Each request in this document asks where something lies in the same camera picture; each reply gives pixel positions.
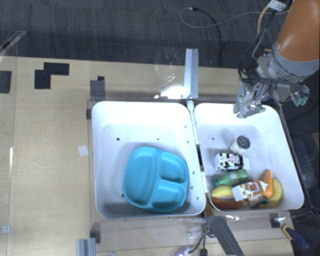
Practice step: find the black and white milk carton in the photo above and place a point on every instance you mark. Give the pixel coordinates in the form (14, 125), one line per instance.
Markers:
(228, 162)

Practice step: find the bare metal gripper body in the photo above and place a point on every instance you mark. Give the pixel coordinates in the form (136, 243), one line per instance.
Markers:
(272, 75)

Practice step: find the pale wood board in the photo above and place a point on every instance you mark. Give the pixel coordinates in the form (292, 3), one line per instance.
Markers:
(50, 150)

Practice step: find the orange sausage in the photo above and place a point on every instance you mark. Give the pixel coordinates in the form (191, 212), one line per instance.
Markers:
(226, 203)

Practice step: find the blue divided plate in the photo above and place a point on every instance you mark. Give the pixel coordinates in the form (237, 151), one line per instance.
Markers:
(150, 175)

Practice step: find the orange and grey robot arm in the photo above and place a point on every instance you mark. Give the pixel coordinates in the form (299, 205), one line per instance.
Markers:
(297, 30)

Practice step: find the white cup with grey lid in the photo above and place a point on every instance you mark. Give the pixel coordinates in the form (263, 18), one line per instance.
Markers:
(239, 146)

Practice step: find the orange carrot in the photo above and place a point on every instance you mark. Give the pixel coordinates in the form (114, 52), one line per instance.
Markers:
(268, 178)

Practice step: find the orange and white carton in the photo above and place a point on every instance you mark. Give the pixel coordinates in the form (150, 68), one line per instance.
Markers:
(246, 191)

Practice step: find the yellow oval toy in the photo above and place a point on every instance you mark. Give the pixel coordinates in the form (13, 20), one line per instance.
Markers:
(221, 191)

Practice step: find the white plastic tray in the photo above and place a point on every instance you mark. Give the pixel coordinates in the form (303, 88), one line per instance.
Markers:
(140, 120)
(270, 140)

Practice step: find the green bottle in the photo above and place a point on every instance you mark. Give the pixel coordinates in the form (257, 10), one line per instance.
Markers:
(231, 178)

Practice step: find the yellow banana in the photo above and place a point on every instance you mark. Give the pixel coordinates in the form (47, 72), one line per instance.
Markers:
(277, 192)

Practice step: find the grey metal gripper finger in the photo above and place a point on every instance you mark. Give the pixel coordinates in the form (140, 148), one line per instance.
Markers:
(242, 98)
(252, 108)

